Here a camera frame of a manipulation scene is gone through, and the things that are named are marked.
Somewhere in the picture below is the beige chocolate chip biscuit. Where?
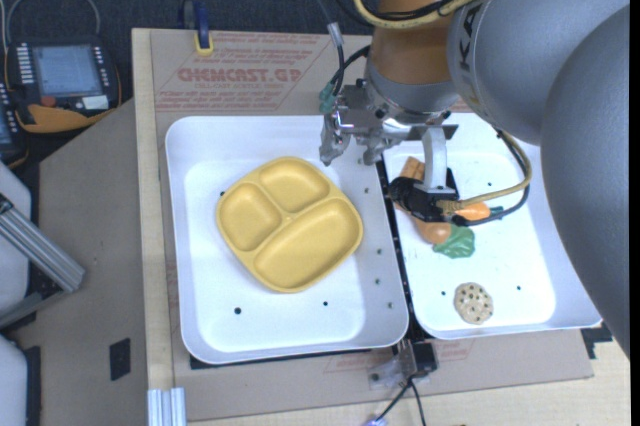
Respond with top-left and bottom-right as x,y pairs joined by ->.
452,281 -> 495,326

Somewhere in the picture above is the orange carrot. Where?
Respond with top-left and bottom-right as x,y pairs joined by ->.
451,201 -> 505,222

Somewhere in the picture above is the brown cardboard board red print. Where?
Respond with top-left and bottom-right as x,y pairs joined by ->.
149,29 -> 596,423

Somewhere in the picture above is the black cylinder on white bracket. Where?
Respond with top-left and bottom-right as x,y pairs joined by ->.
388,127 -> 460,223

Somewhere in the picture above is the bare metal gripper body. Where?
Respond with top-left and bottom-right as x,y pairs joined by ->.
328,81 -> 459,151

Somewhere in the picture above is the white plastic tray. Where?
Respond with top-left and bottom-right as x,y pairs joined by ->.
164,114 -> 411,366
381,112 -> 604,341

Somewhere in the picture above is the green lettuce leaf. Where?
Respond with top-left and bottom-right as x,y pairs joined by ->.
431,224 -> 476,261

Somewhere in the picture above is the yellow divided plate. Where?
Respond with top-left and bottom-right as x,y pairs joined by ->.
215,155 -> 365,294

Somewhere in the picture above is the black block with thin wires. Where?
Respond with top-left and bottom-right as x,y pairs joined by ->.
399,340 -> 440,376

